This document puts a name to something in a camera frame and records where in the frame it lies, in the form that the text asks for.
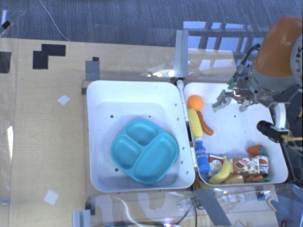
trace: gray carpet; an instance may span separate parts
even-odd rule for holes
[[[182,29],[184,21],[259,28],[270,27],[284,15],[303,15],[303,0],[41,1],[69,40],[115,44],[174,46],[176,29]],[[38,0],[0,0],[0,12],[4,9],[14,22],[6,37],[64,40]],[[295,90],[291,88],[281,97],[287,98]],[[292,102],[288,109],[290,122],[302,106],[302,95],[297,94]],[[293,132],[302,136],[302,118]],[[295,161],[302,165],[302,158]]]

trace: blue divided plate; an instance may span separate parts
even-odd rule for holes
[[[116,165],[134,180],[146,185],[160,181],[178,153],[176,140],[145,119],[136,119],[127,124],[110,149]]]

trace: plastic water bottle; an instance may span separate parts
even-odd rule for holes
[[[196,139],[196,158],[200,174],[207,174],[210,171],[208,153],[203,147],[201,138]]]

